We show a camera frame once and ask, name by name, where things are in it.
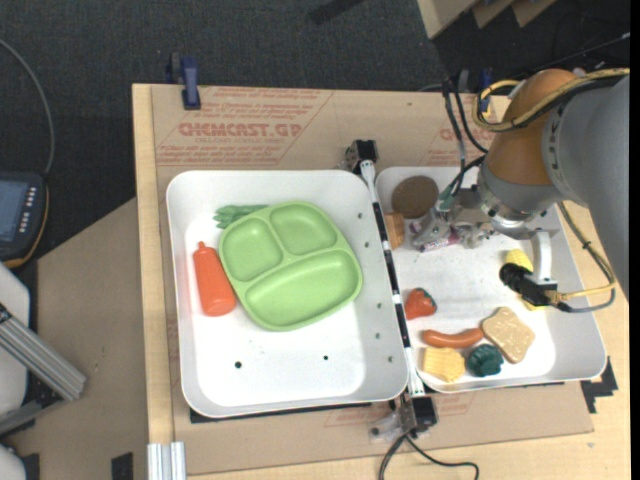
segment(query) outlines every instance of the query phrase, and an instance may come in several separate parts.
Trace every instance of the toy bread slice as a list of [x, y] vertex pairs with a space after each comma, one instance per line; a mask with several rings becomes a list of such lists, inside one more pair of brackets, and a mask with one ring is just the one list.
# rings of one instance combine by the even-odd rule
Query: toy bread slice
[[510, 363], [519, 363], [535, 339], [534, 332], [509, 308], [501, 307], [481, 324], [485, 337]]

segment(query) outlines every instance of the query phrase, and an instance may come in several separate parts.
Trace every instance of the black wire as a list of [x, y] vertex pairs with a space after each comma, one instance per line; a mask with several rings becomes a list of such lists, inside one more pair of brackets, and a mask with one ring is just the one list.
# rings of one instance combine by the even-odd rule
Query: black wire
[[487, 155], [479, 156], [473, 162], [469, 162], [467, 165], [465, 165], [464, 169], [462, 171], [460, 171], [455, 178], [453, 178], [451, 183], [449, 183], [449, 186], [450, 187], [454, 187], [457, 184], [457, 189], [456, 189], [456, 193], [457, 193], [460, 190], [460, 188], [462, 187], [462, 182], [464, 180], [464, 175], [470, 169], [473, 169], [474, 167], [478, 167], [480, 164], [482, 164], [482, 162], [484, 162], [484, 159], [485, 159], [486, 156]]
[[40, 85], [38, 78], [36, 77], [33, 70], [29, 67], [29, 64], [27, 64], [27, 61], [25, 61], [22, 58], [22, 56], [11, 45], [9, 45], [7, 42], [5, 42], [2, 39], [0, 39], [0, 46], [4, 47], [11, 55], [13, 55], [16, 58], [18, 62], [20, 62], [20, 64], [22, 64], [22, 67], [25, 69], [25, 71], [31, 77], [31, 80], [35, 84], [36, 89], [38, 90], [38, 94], [40, 95], [40, 99], [42, 100], [44, 111], [45, 111], [45, 114], [47, 115], [47, 123], [49, 124], [49, 138], [50, 138], [49, 159], [47, 160], [47, 165], [42, 174], [42, 177], [46, 178], [49, 175], [49, 172], [51, 171], [51, 166], [53, 165], [53, 157], [55, 155], [55, 147], [56, 147], [56, 135], [53, 127], [53, 118], [51, 117], [51, 110], [49, 109], [49, 102], [47, 101], [47, 97], [44, 94], [44, 90], [42, 89], [42, 86]]
[[578, 52], [572, 53], [571, 55], [567, 55], [566, 57], [563, 57], [561, 59], [557, 59], [554, 60], [552, 62], [548, 62], [547, 64], [543, 64], [542, 66], [538, 66], [536, 68], [536, 71], [541, 71], [543, 69], [558, 65], [558, 64], [562, 64], [564, 62], [566, 62], [567, 60], [571, 60], [574, 59], [575, 57], [580, 57], [582, 55], [586, 55], [588, 53], [592, 53], [596, 50], [600, 50], [602, 48], [606, 48], [607, 46], [611, 46], [612, 44], [616, 44], [622, 41], [625, 41], [627, 39], [631, 39], [631, 31], [629, 32], [625, 32], [624, 34], [621, 34], [620, 36], [616, 37], [615, 39], [611, 39], [609, 41], [606, 41], [604, 43], [598, 44], [596, 46], [592, 46], [591, 48], [586, 48], [583, 50], [580, 50]]
[[391, 462], [391, 459], [393, 458], [395, 453], [398, 451], [400, 446], [402, 446], [402, 443], [405, 442], [405, 441], [407, 443], [409, 443], [409, 445], [411, 445], [411, 447], [413, 447], [413, 449], [416, 450], [425, 459], [427, 459], [428, 461], [433, 462], [434, 464], [436, 464], [438, 466], [443, 466], [443, 467], [446, 467], [446, 468], [470, 467], [470, 468], [473, 468], [475, 470], [475, 474], [473, 476], [473, 479], [474, 480], [478, 480], [480, 478], [480, 468], [478, 467], [478, 465], [476, 463], [474, 463], [474, 462], [442, 462], [440, 460], [437, 460], [434, 457], [432, 457], [431, 455], [429, 455], [428, 453], [426, 453], [424, 450], [422, 450], [413, 441], [413, 439], [411, 439], [411, 437], [407, 433], [407, 434], [401, 435], [391, 445], [391, 447], [389, 448], [389, 450], [387, 451], [387, 453], [383, 457], [382, 463], [380, 464], [380, 470], [378, 472], [378, 480], [384, 480], [384, 472], [387, 470], [387, 467], [389, 466], [389, 463]]
[[[609, 281], [610, 283], [613, 283], [615, 279], [612, 277], [611, 272], [607, 268], [607, 265], [597, 254], [594, 253], [593, 248], [591, 247], [591, 242], [587, 241], [585, 237], [582, 235], [582, 232], [576, 226], [564, 202], [558, 203], [558, 209], [560, 210], [560, 213], [562, 213], [562, 216], [564, 217], [565, 222], [569, 226], [569, 229], [571, 229], [573, 234], [576, 236], [576, 238], [582, 245], [582, 248], [589, 253], [593, 261], [595, 261], [596, 265], [598, 265], [598, 267], [600, 268], [604, 276], [607, 278], [607, 281]], [[587, 307], [576, 308], [566, 303], [560, 303], [558, 304], [558, 309], [562, 311], [566, 311], [567, 313], [590, 313], [592, 311], [604, 309], [611, 306], [615, 298], [616, 298], [616, 290], [615, 288], [612, 288], [611, 295], [609, 296], [609, 300], [597, 306], [587, 306]]]
[[402, 443], [406, 437], [407, 435], [403, 434], [398, 439], [396, 439], [395, 443], [391, 445], [391, 447], [389, 448], [385, 456], [382, 458], [382, 463], [380, 464], [380, 470], [378, 471], [378, 480], [384, 480], [384, 472], [386, 471], [387, 466], [389, 465], [389, 462], [391, 462], [391, 459], [393, 458], [395, 453], [398, 451], [398, 448], [402, 446]]
[[462, 121], [462, 127], [464, 128], [464, 131], [467, 134], [469, 141], [471, 142], [471, 144], [473, 144], [476, 147], [476, 149], [478, 149], [479, 151], [482, 151], [483, 153], [486, 153], [487, 149], [483, 147], [482, 144], [480, 144], [475, 139], [475, 137], [471, 133], [471, 130], [469, 129], [469, 124], [467, 123], [467, 116], [465, 115], [465, 112], [464, 112], [464, 106], [462, 105], [462, 99], [460, 98], [460, 92], [458, 91], [457, 85], [454, 85], [453, 95], [455, 96], [456, 102], [458, 103], [458, 110], [460, 111], [460, 120]]
[[430, 91], [442, 91], [442, 84], [429, 84], [424, 85], [418, 89], [418, 92], [430, 92]]
[[451, 80], [445, 80], [442, 84], [442, 96], [444, 98], [444, 107], [447, 111], [447, 116], [449, 117], [449, 122], [451, 123], [451, 127], [453, 128], [453, 133], [458, 140], [458, 147], [460, 151], [460, 173], [456, 176], [456, 179], [459, 179], [458, 185], [451, 192], [452, 196], [458, 194], [460, 187], [462, 186], [462, 179], [464, 177], [464, 173], [466, 172], [466, 159], [465, 159], [465, 150], [464, 150], [464, 141], [462, 140], [462, 132], [460, 132], [460, 127], [458, 126], [458, 122], [456, 121], [456, 116], [453, 114], [453, 106], [451, 105]]
[[[532, 114], [531, 116], [529, 116], [526, 120], [522, 121], [521, 123], [518, 123], [517, 125], [513, 125], [511, 128], [507, 129], [507, 130], [501, 130], [499, 133], [504, 133], [507, 131], [511, 131], [517, 128], [526, 128], [527, 126], [529, 126], [529, 124], [531, 122], [533, 122], [534, 120], [538, 119], [540, 116], [546, 114], [547, 112], [549, 112], [551, 109], [557, 107], [558, 105], [569, 101], [570, 99], [572, 99], [576, 94], [585, 92], [585, 91], [590, 91], [594, 88], [598, 88], [598, 87], [611, 87], [612, 85], [615, 85], [616, 83], [618, 83], [620, 81], [620, 79], [622, 77], [624, 77], [626, 75], [619, 75], [619, 76], [611, 76], [611, 77], [607, 77], [607, 78], [600, 78], [600, 79], [594, 79], [591, 80], [589, 82], [583, 83], [581, 85], [577, 85], [575, 87], [573, 87], [572, 89], [568, 90], [566, 93], [558, 96], [557, 98], [555, 98], [554, 100], [550, 101], [548, 104], [546, 104], [544, 107], [542, 107], [540, 110], [538, 110], [537, 112], [535, 112], [534, 114]], [[478, 118], [482, 118], [482, 113], [480, 111], [480, 107], [478, 107], [477, 110], [477, 114]]]
[[429, 455], [424, 450], [422, 450], [409, 436], [407, 436], [407, 442], [413, 447], [415, 451], [417, 451], [425, 459], [430, 460], [431, 462], [433, 462], [434, 464], [437, 464], [438, 466], [444, 466], [446, 468], [470, 467], [475, 470], [473, 479], [478, 480], [478, 478], [480, 478], [480, 468], [475, 462], [442, 462], [440, 460], [434, 459], [431, 455]]

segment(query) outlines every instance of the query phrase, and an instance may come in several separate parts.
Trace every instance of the green plate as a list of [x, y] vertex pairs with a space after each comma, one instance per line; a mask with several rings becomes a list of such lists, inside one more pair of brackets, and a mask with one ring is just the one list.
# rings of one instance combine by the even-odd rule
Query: green plate
[[218, 251], [246, 311], [272, 331], [317, 322], [362, 288], [348, 242], [310, 203], [268, 206], [237, 220], [223, 231]]

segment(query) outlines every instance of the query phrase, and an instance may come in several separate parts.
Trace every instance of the black carpet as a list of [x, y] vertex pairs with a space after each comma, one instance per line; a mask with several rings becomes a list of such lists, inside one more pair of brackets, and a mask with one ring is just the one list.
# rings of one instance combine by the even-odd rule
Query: black carpet
[[[202, 84], [414, 91], [467, 69], [630, 66], [630, 0], [560, 0], [527, 27], [466, 14], [429, 40], [416, 0], [0, 0], [0, 39], [31, 66], [57, 135], [40, 256], [135, 195], [131, 84], [162, 83], [172, 51]], [[38, 93], [0, 48], [0, 169], [41, 171]]]

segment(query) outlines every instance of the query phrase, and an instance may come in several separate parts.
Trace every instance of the ketchup bottle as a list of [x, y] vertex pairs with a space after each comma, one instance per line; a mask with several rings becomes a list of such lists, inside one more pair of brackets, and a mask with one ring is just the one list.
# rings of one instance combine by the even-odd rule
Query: ketchup bottle
[[236, 295], [216, 250], [199, 242], [193, 263], [202, 311], [209, 316], [229, 313], [236, 307]]

